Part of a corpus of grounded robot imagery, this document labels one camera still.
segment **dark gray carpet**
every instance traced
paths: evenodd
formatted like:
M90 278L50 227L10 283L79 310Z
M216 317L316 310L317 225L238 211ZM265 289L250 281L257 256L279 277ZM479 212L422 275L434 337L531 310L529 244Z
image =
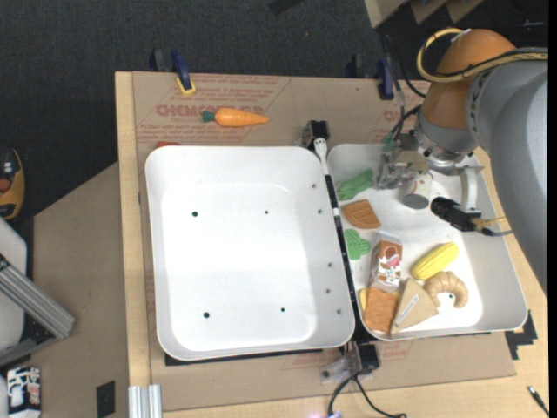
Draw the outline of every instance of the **dark gray carpet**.
M0 143L22 157L24 215L116 162L114 72L147 70L154 47L181 50L193 72L334 78L359 53L372 77L389 35L418 78L418 48L452 24L441 9L417 25L404 5L374 30L363 0L302 0L273 11L277 2L0 0ZM547 22L548 0L487 0L459 27L547 46Z

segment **green toy pepper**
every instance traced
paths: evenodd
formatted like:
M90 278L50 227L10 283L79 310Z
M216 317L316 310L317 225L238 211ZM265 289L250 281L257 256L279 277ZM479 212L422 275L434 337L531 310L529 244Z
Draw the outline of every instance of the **green toy pepper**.
M355 229L345 230L345 241L350 260L358 260L362 255L369 253L372 249L372 244L362 239Z
M370 187L373 187L373 171L367 169L358 176L342 183L337 190L337 197L339 201L347 201Z

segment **cracker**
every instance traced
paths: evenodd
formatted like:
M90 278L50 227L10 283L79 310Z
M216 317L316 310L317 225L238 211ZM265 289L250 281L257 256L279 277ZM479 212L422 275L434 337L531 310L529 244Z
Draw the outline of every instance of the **cracker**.
M397 292L386 293L376 287L369 288L364 311L364 323L370 330L389 333L399 302Z
M340 210L350 223L360 229L375 229L381 226L372 205L367 199L344 205Z

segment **toy carrot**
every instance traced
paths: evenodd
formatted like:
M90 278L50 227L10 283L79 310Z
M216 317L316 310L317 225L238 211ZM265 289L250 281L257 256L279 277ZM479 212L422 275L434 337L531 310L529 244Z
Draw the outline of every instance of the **toy carrot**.
M244 127L246 125L264 124L269 122L269 118L250 111L221 107L216 113L203 112L203 122L210 121L217 121L223 127Z

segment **corn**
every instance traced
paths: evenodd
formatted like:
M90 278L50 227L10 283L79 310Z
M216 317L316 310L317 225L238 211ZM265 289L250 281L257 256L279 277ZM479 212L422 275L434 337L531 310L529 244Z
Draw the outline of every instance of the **corn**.
M412 276L416 280L425 280L443 271L459 255L459 247L449 241L435 247L422 257L412 268Z

